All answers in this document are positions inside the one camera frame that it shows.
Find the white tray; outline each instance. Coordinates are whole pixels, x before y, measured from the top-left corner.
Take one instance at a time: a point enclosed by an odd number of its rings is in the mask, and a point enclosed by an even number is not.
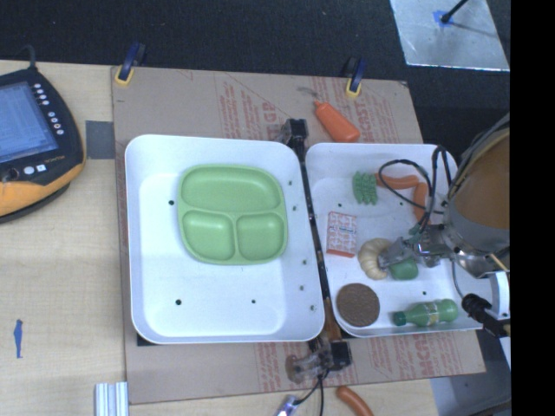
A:
[[[359,205],[352,191],[353,175],[359,172],[375,173],[381,165],[393,159],[410,159],[426,169],[432,176],[431,156],[433,145],[400,145],[400,144],[339,144],[320,143],[312,146],[307,152],[306,167],[309,175],[310,193],[317,218],[318,235],[325,251],[327,237],[327,221],[330,211],[342,212],[356,216],[357,238],[356,251],[362,244],[375,237],[383,237],[391,242],[398,237],[409,237],[408,231],[416,223],[412,206],[396,197],[386,188],[378,187],[376,205]],[[449,157],[451,174],[456,172],[456,163]],[[412,166],[393,165],[384,169],[383,174],[401,177],[416,174]],[[447,180],[443,163],[438,161],[437,194],[447,193]],[[410,190],[402,194],[411,198]],[[441,215],[432,216],[433,223],[441,221]],[[434,331],[467,330],[481,328],[474,319],[460,306],[460,296],[454,286],[451,263],[443,260],[440,265],[428,268],[419,265],[419,275],[413,280],[395,280],[388,275],[382,280],[368,278],[361,269],[356,256],[342,257],[324,252],[330,295],[334,312],[339,325],[349,334],[356,337],[372,337],[381,335],[399,335]],[[455,269],[456,278],[463,294],[474,293],[488,301],[492,300],[492,289],[487,279],[475,279],[462,268]],[[355,327],[347,323],[336,308],[336,295],[339,289],[349,283],[363,283],[377,294],[380,301],[378,319],[368,327]],[[453,299],[459,304],[459,316],[450,323],[440,323],[433,327],[417,328],[413,324],[396,327],[393,314],[396,311],[409,309],[417,302],[428,302],[436,299]]]
[[[254,265],[199,262],[181,241],[180,175],[201,164],[270,172],[284,192],[288,242]],[[277,142],[142,135],[125,152],[131,310],[153,343],[308,341],[323,328],[317,260],[297,155]]]

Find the orange handle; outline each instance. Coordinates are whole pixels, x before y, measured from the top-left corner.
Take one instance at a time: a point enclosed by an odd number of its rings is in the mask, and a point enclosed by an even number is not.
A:
[[[413,202],[418,205],[426,206],[426,196],[428,195],[428,184],[419,182],[413,192]],[[424,210],[418,206],[413,206],[416,220],[420,220],[424,215]]]
[[[377,172],[375,175],[375,182],[378,186],[384,186],[382,180],[380,179],[380,174]],[[394,190],[405,190],[407,188],[413,188],[420,183],[420,179],[414,174],[404,177],[389,177],[382,174],[383,181],[388,184]]]
[[[316,117],[336,142],[355,142],[361,132],[327,101],[314,101]]]
[[[366,402],[364,402],[358,394],[345,385],[341,385],[337,388],[336,396],[345,404],[350,406],[356,416],[374,416],[370,407],[366,405]]]

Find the wooden table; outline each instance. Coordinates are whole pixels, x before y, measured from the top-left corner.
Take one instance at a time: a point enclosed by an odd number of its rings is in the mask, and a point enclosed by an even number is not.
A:
[[[27,66],[0,61],[0,75]],[[87,120],[113,121],[111,67],[37,67],[83,134]],[[88,159],[59,199],[1,224],[0,248],[0,413],[94,415],[95,384],[126,380],[114,160]],[[13,335],[17,320],[23,322],[21,358]],[[429,380],[352,388],[375,416],[437,414]],[[287,394],[130,406],[129,414],[273,414]],[[324,389],[324,399],[324,414],[353,414],[334,388]],[[296,415],[318,414],[319,406],[314,393]]]

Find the brown round object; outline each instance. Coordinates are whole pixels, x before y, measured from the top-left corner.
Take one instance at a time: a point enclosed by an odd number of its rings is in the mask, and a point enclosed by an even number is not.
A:
[[[380,300],[369,286],[348,283],[337,293],[337,311],[354,327],[368,327],[380,314]]]

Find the bottle label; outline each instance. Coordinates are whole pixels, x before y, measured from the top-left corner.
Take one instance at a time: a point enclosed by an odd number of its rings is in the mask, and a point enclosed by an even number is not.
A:
[[[440,320],[440,312],[437,309],[437,304],[435,302],[426,302],[423,303],[423,305],[428,312],[428,323],[426,326],[429,327],[430,325],[434,325]]]

